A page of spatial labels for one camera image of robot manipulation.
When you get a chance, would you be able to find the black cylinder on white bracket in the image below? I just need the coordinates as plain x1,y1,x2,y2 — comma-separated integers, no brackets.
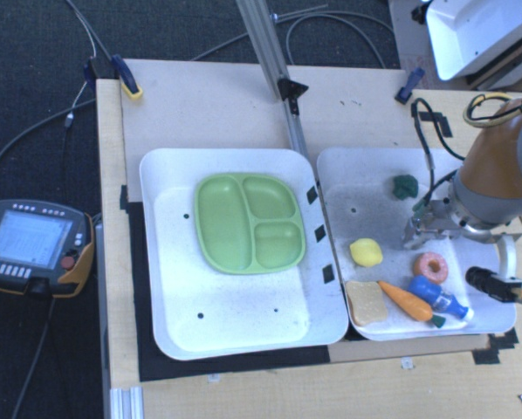
464,232,522,303

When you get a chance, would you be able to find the orange carrot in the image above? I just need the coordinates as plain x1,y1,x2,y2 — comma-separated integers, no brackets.
376,279,447,329

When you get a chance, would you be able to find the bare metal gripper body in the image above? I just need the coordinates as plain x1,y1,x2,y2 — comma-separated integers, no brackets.
411,197,494,243

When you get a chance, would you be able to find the white plastic tray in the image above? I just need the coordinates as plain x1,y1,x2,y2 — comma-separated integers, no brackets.
315,146,519,342
138,147,350,362

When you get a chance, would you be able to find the green broccoli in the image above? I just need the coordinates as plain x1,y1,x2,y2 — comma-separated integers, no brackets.
392,174,419,201

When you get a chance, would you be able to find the pale cardboard board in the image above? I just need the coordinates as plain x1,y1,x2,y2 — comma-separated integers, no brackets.
120,58,493,365

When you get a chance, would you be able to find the tan bread slice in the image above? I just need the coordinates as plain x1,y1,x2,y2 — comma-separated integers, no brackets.
344,279,390,327

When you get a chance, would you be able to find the green divided plate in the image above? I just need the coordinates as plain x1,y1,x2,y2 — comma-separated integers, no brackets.
193,172,307,276

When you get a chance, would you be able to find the yellow lemon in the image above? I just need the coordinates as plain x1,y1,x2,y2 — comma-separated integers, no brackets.
348,237,384,268

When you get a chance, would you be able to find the pink doughnut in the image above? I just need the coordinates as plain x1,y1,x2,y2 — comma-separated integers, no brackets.
412,251,450,285

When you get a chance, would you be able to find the blue bottle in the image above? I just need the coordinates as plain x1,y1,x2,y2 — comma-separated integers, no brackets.
407,274,476,322

